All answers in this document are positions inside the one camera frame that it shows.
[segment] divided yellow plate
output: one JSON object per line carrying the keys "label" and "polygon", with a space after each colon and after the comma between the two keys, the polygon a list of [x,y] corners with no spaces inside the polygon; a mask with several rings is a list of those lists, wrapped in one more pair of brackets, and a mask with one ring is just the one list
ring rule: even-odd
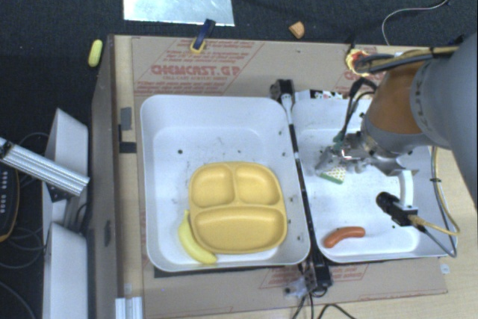
{"label": "divided yellow plate", "polygon": [[194,237],[213,253],[272,249],[287,234],[284,197],[275,174],[252,162],[218,162],[194,172],[189,184]]}

